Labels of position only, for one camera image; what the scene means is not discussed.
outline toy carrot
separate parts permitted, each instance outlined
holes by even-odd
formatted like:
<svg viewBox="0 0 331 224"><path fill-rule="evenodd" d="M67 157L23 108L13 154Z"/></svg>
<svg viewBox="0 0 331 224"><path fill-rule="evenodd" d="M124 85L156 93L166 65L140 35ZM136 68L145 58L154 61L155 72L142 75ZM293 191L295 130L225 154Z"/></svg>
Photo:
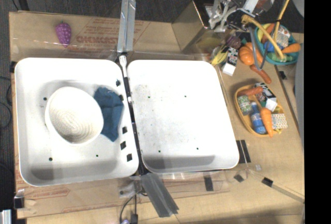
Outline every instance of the toy carrot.
<svg viewBox="0 0 331 224"><path fill-rule="evenodd" d="M294 52L299 52L301 49L300 44L298 43L293 43L286 48L284 48L281 52L282 53L294 53Z"/></svg>
<svg viewBox="0 0 331 224"><path fill-rule="evenodd" d="M269 137L272 138L274 136L274 129L273 129L273 120L271 118L271 111L268 108L263 107L260 110L260 116L263 125L268 132Z"/></svg>
<svg viewBox="0 0 331 224"><path fill-rule="evenodd" d="M272 24L270 24L268 27L267 27L267 29L266 29L266 31L269 33L269 34L271 34L272 33L272 31L274 30L274 27L275 27L275 24L274 23L272 23ZM261 43L266 43L268 41L268 38L266 37L266 35L262 35L262 38L261 38Z"/></svg>

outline orange carrot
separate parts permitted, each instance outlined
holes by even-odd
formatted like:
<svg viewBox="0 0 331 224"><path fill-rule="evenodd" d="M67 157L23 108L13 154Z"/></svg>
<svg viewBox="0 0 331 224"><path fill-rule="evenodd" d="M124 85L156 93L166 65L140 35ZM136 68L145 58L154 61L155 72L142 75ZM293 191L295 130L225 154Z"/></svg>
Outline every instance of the orange carrot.
<svg viewBox="0 0 331 224"><path fill-rule="evenodd" d="M294 43L294 44L291 44L291 45L287 46L286 48L284 48L281 52L282 53L294 53L294 52L299 52L300 49L301 49L300 44Z"/></svg>
<svg viewBox="0 0 331 224"><path fill-rule="evenodd" d="M271 32L273 31L274 27L275 27L275 24L272 23L271 25L269 25L269 26L267 27L266 31L267 31L269 34L271 34ZM266 43L267 41L268 41L267 36L266 36L265 34L263 34L263 35L262 35L262 38L261 38L261 43L264 44L264 43Z"/></svg>
<svg viewBox="0 0 331 224"><path fill-rule="evenodd" d="M241 96L241 95L251 96L251 95L259 94L261 92L263 92L263 87L258 86L255 88L241 90L238 92L237 96Z"/></svg>
<svg viewBox="0 0 331 224"><path fill-rule="evenodd" d="M268 132L269 137L272 138L274 136L274 129L273 129L273 120L271 117L271 111L268 108L263 107L260 110L260 116L261 116L263 125Z"/></svg>

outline wooden table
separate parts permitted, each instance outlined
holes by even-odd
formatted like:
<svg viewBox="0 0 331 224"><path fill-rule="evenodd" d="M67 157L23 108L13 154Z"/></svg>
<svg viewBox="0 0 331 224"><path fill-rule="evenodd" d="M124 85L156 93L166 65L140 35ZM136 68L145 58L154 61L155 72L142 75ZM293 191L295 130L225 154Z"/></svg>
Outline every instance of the wooden table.
<svg viewBox="0 0 331 224"><path fill-rule="evenodd" d="M163 36L167 36L165 40L167 51L171 47L175 49L174 53L178 53L176 49L178 46L176 46L176 40L171 33L170 25L156 23L155 27L158 28L157 32L159 32L157 37L162 38L160 30L163 32ZM146 38L146 41L149 41L146 34L141 38ZM136 45L138 51L144 50L142 43ZM152 46L152 44L149 45L147 52L153 52ZM158 45L156 47L157 51L162 50L162 47L161 44ZM219 184L217 191L190 191L188 187L187 191L180 196L174 191L172 196L179 207L179 211L177 215L169 218L159 218L148 198L140 198L137 204L139 223L300 223L305 198L304 154L297 128L295 107L293 107L295 106L293 95L286 92L289 89L280 80L277 67L266 63L264 70L273 80L268 86L274 91L283 106L289 127L273 138L256 137L250 134L240 120L235 110L233 96L238 88L262 82L262 79L240 61L232 77L223 74L218 66L215 66L215 70L219 73L220 84L228 106L236 140L245 141L250 162L240 163L231 170L212 174L213 177L219 179L218 182L215 182L215 186ZM217 124L210 125L215 125L215 129L220 129ZM17 131L15 129L17 128L14 126L15 154L18 156ZM20 184L24 186L24 183L18 182L22 180L18 177L18 174L17 165L17 191ZM238 174L242 177L240 181L235 178ZM42 215L42 212L37 214L33 212L33 208L36 206L35 203L39 206L46 203L45 206L48 207L54 203L55 206L58 203L57 199L58 197L52 200L43 200L40 197L39 200L28 199L25 205L26 209L18 210L18 214L21 218L26 218L29 224L119 223L119 214L125 202L125 199L119 200L116 198L114 204L105 204L103 208L94 209L90 207L83 211L77 209L77 211L73 210L68 213L45 216ZM133 208L133 204L129 204L123 212L123 217L129 218Z"/></svg>

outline metal bracket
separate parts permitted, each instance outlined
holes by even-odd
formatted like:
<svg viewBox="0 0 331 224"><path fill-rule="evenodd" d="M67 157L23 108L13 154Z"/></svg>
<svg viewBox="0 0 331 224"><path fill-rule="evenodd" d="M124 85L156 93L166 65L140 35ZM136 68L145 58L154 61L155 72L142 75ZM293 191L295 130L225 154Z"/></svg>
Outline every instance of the metal bracket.
<svg viewBox="0 0 331 224"><path fill-rule="evenodd" d="M11 210L0 212L0 224L11 224Z"/></svg>
<svg viewBox="0 0 331 224"><path fill-rule="evenodd" d="M136 17L136 0L122 0L121 18L117 52L127 53L133 51L134 19Z"/></svg>

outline plastic bottle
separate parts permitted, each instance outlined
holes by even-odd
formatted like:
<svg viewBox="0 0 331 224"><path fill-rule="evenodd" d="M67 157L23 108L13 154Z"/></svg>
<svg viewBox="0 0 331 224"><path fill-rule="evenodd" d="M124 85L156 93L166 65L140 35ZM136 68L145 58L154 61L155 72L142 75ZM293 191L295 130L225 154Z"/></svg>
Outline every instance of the plastic bottle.
<svg viewBox="0 0 331 224"><path fill-rule="evenodd" d="M258 134L266 134L267 131L266 131L264 125L263 125L257 103L252 102L251 105L252 105L252 108L253 108L253 112L250 115L250 119L253 123L254 131Z"/></svg>

